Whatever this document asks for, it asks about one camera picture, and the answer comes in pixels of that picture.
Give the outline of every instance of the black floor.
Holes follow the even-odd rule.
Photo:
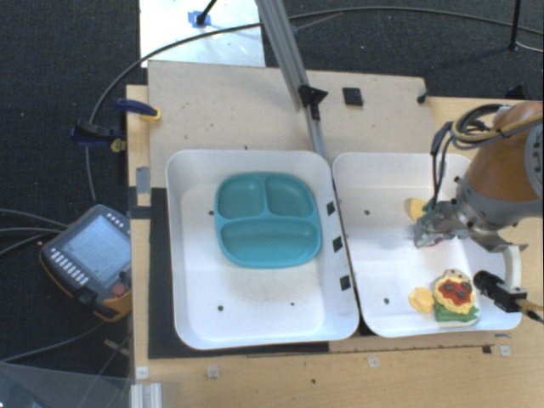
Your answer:
[[[503,98],[521,85],[542,100],[542,53],[510,43],[514,0],[285,0],[289,14],[365,7],[323,20],[295,23],[307,68],[424,77],[436,96]],[[368,7],[398,7],[376,9]],[[427,8],[499,20],[507,25],[405,8]],[[542,30],[542,0],[523,0],[522,27]],[[109,83],[139,57],[139,0],[0,0],[0,208],[69,223],[91,205],[84,154],[70,140],[77,119],[87,120]],[[518,40],[542,48],[542,34],[520,30]],[[265,46],[267,65],[274,65]],[[97,123],[118,125],[113,107],[126,83],[145,82],[131,73],[105,101]],[[128,209],[125,159],[93,150],[98,201]],[[28,226],[0,217],[0,229]],[[0,252],[28,237],[3,233]],[[99,321],[48,279],[38,264],[36,242],[0,257],[0,359],[81,334]],[[128,321],[19,364],[98,373],[120,342]],[[105,374],[124,376],[119,356]]]

